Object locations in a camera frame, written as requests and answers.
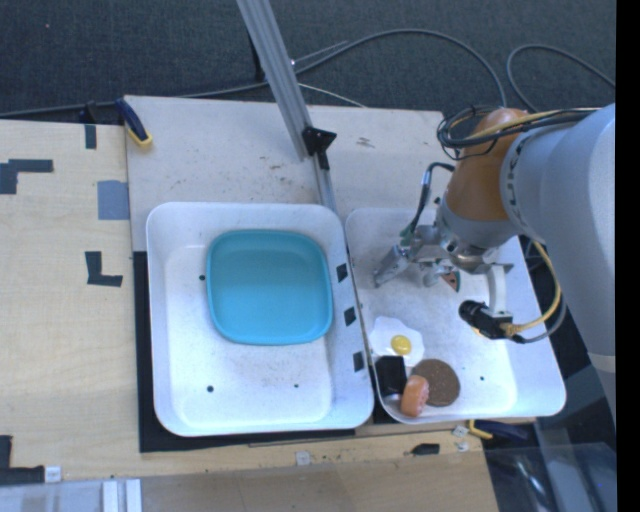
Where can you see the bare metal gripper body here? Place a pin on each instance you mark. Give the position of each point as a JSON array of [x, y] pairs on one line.
[[434, 247]]

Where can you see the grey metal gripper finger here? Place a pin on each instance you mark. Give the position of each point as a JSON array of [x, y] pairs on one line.
[[434, 275], [392, 267]]

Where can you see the brown round biscuit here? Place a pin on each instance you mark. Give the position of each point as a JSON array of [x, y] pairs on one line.
[[442, 382]]

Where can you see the white and yellow fried egg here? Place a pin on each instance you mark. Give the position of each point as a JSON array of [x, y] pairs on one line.
[[395, 340]]

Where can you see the white plastic tray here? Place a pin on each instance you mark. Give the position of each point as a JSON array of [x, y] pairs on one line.
[[490, 370], [250, 390]]

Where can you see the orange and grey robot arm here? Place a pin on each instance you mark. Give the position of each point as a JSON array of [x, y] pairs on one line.
[[560, 190]]

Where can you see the red and green watermelon slice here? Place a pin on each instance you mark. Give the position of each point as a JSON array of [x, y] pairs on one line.
[[454, 282]]

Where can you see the blue plate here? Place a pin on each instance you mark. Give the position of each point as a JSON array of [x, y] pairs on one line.
[[270, 287]]

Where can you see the orange sausage piece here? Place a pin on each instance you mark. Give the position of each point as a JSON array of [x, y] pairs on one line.
[[415, 397]]

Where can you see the black cylinder on white bracket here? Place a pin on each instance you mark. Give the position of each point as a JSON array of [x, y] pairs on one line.
[[484, 318]]

